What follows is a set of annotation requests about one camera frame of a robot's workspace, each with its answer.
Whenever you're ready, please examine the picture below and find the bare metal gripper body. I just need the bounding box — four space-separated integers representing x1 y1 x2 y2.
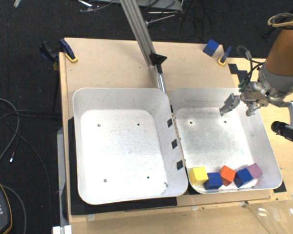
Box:
239 81 270 108

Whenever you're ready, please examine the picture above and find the white plastic tray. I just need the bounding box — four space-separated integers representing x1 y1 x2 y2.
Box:
72 87 189 205
170 87 283 195

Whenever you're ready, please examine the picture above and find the purple cube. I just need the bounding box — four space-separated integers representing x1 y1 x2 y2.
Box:
246 162 264 179

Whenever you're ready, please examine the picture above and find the orange cube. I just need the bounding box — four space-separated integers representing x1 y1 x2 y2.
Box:
218 165 237 187

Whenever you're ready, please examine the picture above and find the black cylinder on white bracket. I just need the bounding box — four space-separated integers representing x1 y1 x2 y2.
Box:
271 101 293 142

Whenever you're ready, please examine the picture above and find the pale wood board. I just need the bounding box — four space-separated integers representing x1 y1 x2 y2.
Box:
59 37 271 224

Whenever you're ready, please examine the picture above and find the blue cube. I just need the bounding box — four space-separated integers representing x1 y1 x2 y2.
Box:
202 39 220 58
204 172 223 191
233 167 254 189

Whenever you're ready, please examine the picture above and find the yellow cube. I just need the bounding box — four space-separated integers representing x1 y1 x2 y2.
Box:
188 166 209 186

